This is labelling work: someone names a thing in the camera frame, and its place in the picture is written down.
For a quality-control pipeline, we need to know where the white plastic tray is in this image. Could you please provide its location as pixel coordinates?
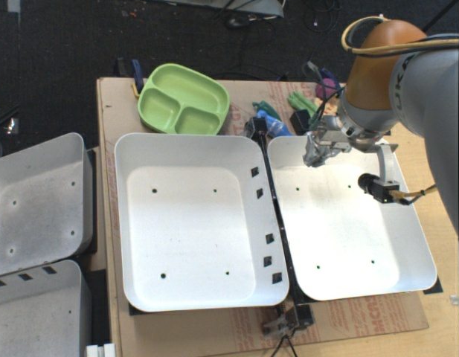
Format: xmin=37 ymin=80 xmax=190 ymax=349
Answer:
xmin=0 ymin=259 xmax=93 ymax=357
xmin=0 ymin=132 xmax=94 ymax=278
xmin=113 ymin=132 xmax=291 ymax=313
xmin=266 ymin=135 xmax=438 ymax=302

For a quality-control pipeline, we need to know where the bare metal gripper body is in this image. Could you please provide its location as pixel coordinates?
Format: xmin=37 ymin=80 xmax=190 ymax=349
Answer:
xmin=306 ymin=115 xmax=365 ymax=156

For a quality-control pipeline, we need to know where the brown cardboard board red print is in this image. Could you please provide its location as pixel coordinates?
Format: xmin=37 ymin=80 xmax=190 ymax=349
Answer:
xmin=97 ymin=77 xmax=430 ymax=357

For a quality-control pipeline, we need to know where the blue plastic bottle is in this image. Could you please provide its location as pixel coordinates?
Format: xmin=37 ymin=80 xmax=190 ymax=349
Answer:
xmin=255 ymin=109 xmax=294 ymax=138

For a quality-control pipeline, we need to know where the teal green toy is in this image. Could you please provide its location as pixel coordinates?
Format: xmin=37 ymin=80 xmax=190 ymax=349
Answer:
xmin=251 ymin=100 xmax=283 ymax=122

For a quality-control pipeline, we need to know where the light green toy vegetable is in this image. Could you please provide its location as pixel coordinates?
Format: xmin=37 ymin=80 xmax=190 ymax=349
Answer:
xmin=287 ymin=90 xmax=320 ymax=117

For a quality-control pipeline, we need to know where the black cylinder on white bracket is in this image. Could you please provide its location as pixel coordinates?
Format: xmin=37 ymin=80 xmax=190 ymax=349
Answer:
xmin=357 ymin=143 xmax=401 ymax=205

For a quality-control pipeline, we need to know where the purple toy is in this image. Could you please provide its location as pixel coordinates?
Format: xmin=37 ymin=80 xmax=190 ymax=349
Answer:
xmin=315 ymin=75 xmax=347 ymax=98

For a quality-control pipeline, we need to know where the black box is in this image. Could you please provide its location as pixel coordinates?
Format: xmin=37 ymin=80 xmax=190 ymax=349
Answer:
xmin=289 ymin=109 xmax=312 ymax=135

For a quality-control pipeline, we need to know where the green divided plate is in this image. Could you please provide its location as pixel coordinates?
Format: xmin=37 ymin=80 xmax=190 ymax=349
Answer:
xmin=137 ymin=62 xmax=231 ymax=136

